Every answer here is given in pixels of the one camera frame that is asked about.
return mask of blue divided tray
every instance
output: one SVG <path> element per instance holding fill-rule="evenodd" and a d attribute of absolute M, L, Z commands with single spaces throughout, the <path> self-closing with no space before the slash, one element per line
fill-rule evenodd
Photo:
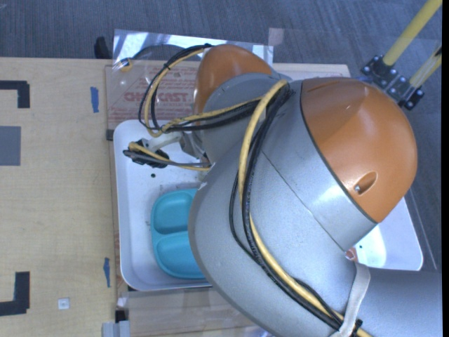
<path fill-rule="evenodd" d="M 154 256 L 159 267 L 181 279 L 204 279 L 189 243 L 187 223 L 196 189 L 178 190 L 154 202 L 151 232 Z"/>

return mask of black tape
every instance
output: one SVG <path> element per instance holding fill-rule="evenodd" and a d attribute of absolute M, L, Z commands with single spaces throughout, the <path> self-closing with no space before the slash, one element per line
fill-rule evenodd
<path fill-rule="evenodd" d="M 17 90 L 18 109 L 29 109 L 29 84 L 26 81 L 0 80 L 0 90 Z"/>
<path fill-rule="evenodd" d="M 23 315 L 29 309 L 29 272 L 16 272 L 14 299 L 0 302 L 0 316 Z"/>

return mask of yellow pole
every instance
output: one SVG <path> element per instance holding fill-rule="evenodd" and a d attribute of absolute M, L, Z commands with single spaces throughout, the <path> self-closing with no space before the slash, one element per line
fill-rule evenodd
<path fill-rule="evenodd" d="M 412 40 L 421 31 L 421 29 L 427 24 L 430 18 L 439 9 L 443 0 L 427 0 L 420 11 L 416 14 L 410 24 L 406 27 L 400 37 L 396 40 L 394 45 L 383 57 L 383 61 L 387 66 L 393 66 L 398 60 L 399 56 L 410 45 Z"/>
<path fill-rule="evenodd" d="M 441 65 L 442 53 L 440 51 L 441 47 L 432 54 L 427 61 L 422 64 L 422 66 L 416 71 L 416 73 L 410 78 L 410 85 L 414 88 L 419 88 L 424 81 L 426 81 L 430 75 Z"/>

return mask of white strap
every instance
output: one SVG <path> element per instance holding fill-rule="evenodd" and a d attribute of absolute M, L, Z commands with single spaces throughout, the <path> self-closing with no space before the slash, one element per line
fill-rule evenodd
<path fill-rule="evenodd" d="M 365 297 L 368 285 L 370 284 L 370 270 L 365 265 L 355 262 L 356 276 L 352 284 L 351 292 L 349 293 L 349 300 L 344 313 L 343 324 L 340 329 L 333 333 L 330 337 L 350 337 L 356 323 L 358 310 Z"/>

